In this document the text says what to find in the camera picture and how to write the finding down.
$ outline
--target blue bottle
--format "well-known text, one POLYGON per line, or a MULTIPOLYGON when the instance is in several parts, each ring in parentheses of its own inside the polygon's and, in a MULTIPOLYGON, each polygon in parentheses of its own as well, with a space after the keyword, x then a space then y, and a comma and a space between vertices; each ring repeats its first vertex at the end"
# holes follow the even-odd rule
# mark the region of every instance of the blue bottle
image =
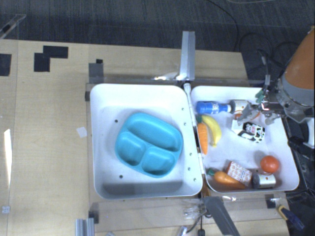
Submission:
POLYGON ((220 112, 230 112, 231 105, 229 104, 221 104, 216 101, 203 102, 199 101, 196 105, 196 111, 198 114, 218 114, 220 112))

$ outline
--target dark floor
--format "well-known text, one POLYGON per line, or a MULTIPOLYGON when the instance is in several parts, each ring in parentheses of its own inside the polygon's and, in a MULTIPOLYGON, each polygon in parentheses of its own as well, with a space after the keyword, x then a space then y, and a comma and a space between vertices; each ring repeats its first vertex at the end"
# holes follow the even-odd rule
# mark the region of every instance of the dark floor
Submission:
MULTIPOLYGON (((0 27, 15 14, 26 14, 20 39, 165 48, 180 48, 182 31, 193 30, 197 49, 239 51, 248 77, 264 79, 257 49, 269 57, 276 78, 314 25, 315 0, 210 1, 221 9, 206 0, 0 0, 0 27)), ((16 31, 7 38, 16 38, 16 31)), ((314 199, 302 193, 291 206, 307 206, 307 217, 313 221, 314 199)), ((309 228, 315 230, 314 224, 309 228)), ((309 235, 296 230, 291 234, 309 235)))

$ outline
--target carrot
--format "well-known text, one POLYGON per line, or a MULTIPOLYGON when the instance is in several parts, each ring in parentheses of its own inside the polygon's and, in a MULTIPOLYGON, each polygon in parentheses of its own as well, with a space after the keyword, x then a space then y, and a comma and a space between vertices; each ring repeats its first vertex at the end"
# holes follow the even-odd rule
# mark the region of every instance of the carrot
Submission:
POLYGON ((215 181, 218 183, 225 184, 225 185, 227 185, 229 187, 233 187, 235 189, 245 189, 245 185, 243 185, 238 180, 230 177, 227 173, 225 173, 223 171, 214 172, 213 170, 210 169, 207 172, 207 174, 213 176, 215 181))
POLYGON ((201 150, 206 155, 208 153, 208 130, 206 124, 198 123, 197 131, 201 150))

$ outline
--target yellow banana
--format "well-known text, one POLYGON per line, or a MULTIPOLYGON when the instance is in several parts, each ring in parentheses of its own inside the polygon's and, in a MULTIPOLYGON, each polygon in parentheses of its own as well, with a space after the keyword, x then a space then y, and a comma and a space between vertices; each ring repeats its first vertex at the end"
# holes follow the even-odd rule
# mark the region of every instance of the yellow banana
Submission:
POLYGON ((221 128, 219 124, 211 116, 202 115, 201 118, 202 118, 202 122, 205 123, 211 131, 209 132, 211 134, 210 144, 213 147, 216 147, 218 141, 221 139, 221 136, 222 136, 222 132, 221 132, 221 128))

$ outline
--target white paper piece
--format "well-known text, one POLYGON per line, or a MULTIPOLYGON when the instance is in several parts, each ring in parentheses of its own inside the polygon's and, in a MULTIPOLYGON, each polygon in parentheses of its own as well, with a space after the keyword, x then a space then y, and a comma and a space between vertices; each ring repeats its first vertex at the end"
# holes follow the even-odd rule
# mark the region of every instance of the white paper piece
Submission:
POLYGON ((88 136, 88 133, 87 133, 87 130, 86 130, 85 127, 77 128, 77 132, 78 132, 80 138, 83 138, 83 137, 87 137, 87 136, 88 136))

